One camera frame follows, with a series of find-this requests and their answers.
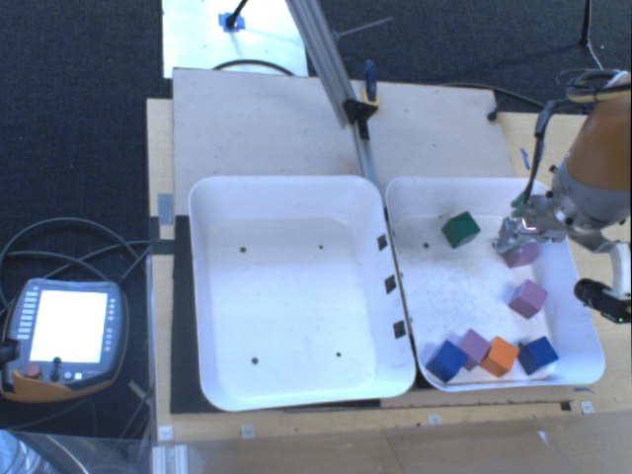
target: cube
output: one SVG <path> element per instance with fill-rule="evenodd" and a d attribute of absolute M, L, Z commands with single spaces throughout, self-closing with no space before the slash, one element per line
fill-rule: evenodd
<path fill-rule="evenodd" d="M 451 217 L 441 228 L 441 232 L 452 249 L 470 242 L 480 231 L 481 229 L 468 211 Z"/>
<path fill-rule="evenodd" d="M 481 360 L 479 365 L 496 377 L 501 377 L 512 370 L 518 348 L 501 337 L 495 337 L 491 344 L 487 356 Z"/>
<path fill-rule="evenodd" d="M 529 319 L 542 309 L 548 294 L 546 289 L 526 279 L 513 292 L 509 307 L 520 316 Z"/>
<path fill-rule="evenodd" d="M 536 242 L 527 242 L 519 251 L 504 255 L 505 262 L 510 269 L 514 267 L 523 267 L 530 265 L 540 254 L 540 250 Z"/>
<path fill-rule="evenodd" d="M 434 358 L 428 362 L 426 369 L 446 383 L 456 375 L 467 355 L 450 341 L 445 341 Z"/>
<path fill-rule="evenodd" d="M 522 346 L 517 356 L 518 361 L 527 375 L 560 359 L 546 337 Z"/>
<path fill-rule="evenodd" d="M 458 343 L 458 346 L 467 355 L 467 360 L 463 363 L 463 366 L 467 370 L 472 370 L 485 357 L 490 350 L 491 344 L 476 331 L 469 329 Z"/>

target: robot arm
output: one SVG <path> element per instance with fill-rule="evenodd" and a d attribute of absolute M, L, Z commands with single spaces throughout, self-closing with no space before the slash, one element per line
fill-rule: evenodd
<path fill-rule="evenodd" d="M 594 81 L 602 86 L 596 87 Z M 566 95 L 567 99 L 547 104 L 538 118 L 531 178 L 513 203 L 515 211 L 503 220 L 494 245 L 507 255 L 520 251 L 527 242 L 559 242 L 568 236 L 591 252 L 608 253 L 614 272 L 612 288 L 584 282 L 576 286 L 576 294 L 608 319 L 629 323 L 630 247 L 606 239 L 601 230 L 630 215 L 630 74 L 587 71 L 567 87 Z M 554 169 L 552 189 L 532 196 L 546 125 L 556 110 L 568 104 L 594 107 Z"/>

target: black carpet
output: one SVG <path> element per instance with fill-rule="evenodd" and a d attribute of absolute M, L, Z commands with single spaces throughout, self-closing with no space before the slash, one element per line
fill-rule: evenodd
<path fill-rule="evenodd" d="M 560 71 L 595 67 L 578 46 L 586 0 L 321 1 L 338 32 L 394 18 L 340 39 L 355 78 L 371 58 L 383 80 L 482 83 L 546 102 L 562 95 Z M 592 43 L 605 68 L 630 68 L 631 11 L 632 0 L 594 0 Z M 161 23 L 161 0 L 0 0 L 0 246 L 54 216 L 148 238 L 145 100 L 171 97 Z M 498 101 L 501 110 L 535 111 L 505 95 Z M 77 255 L 88 244 L 79 235 L 62 227 L 33 243 Z M 103 262 L 115 276 L 118 264 Z M 5 269 L 8 296 L 42 272 L 25 262 Z M 150 385 L 144 286 L 142 274 L 126 283 L 131 345 L 113 388 L 71 404 L 0 401 L 0 428 L 138 435 L 148 413 L 128 383 Z"/>

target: white tray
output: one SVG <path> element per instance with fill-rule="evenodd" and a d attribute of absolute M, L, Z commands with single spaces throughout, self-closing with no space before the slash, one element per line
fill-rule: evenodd
<path fill-rule="evenodd" d="M 402 177 L 386 192 L 393 244 L 417 357 L 424 377 L 446 391 L 552 384 L 588 384 L 605 368 L 587 308 L 575 298 L 577 271 L 566 241 L 540 245 L 530 266 L 510 269 L 492 247 L 523 179 Z M 546 190 L 536 183 L 535 194 Z M 474 240 L 452 249 L 441 232 L 452 216 L 469 211 L 481 228 Z M 525 279 L 548 290 L 545 305 L 529 320 L 508 308 Z M 527 376 L 518 361 L 497 378 L 480 367 L 462 368 L 447 384 L 426 370 L 445 340 L 458 343 L 473 328 L 491 341 L 517 345 L 547 336 L 560 359 Z"/>
<path fill-rule="evenodd" d="M 243 411 L 410 388 L 415 360 L 399 289 L 386 292 L 395 266 L 390 246 L 378 245 L 387 228 L 371 183 L 208 178 L 192 189 L 190 216 L 199 375 L 211 404 Z"/>

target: orange cube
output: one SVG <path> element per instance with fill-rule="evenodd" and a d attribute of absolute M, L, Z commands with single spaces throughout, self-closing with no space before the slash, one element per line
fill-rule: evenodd
<path fill-rule="evenodd" d="M 500 337 L 495 337 L 491 344 L 487 356 L 479 365 L 496 377 L 501 377 L 512 370 L 519 349 Z"/>

